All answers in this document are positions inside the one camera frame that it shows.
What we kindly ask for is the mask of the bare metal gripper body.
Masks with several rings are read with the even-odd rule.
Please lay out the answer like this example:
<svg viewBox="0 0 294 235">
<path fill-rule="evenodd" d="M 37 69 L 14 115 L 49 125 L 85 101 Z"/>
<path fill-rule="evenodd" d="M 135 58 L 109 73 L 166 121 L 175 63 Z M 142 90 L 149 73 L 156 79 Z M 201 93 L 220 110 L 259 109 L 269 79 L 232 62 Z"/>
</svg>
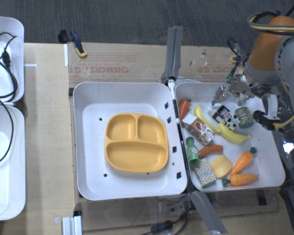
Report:
<svg viewBox="0 0 294 235">
<path fill-rule="evenodd" d="M 281 95 L 276 85 L 266 85 L 247 74 L 235 74 L 229 91 L 238 98 L 268 98 L 270 95 Z"/>
</svg>

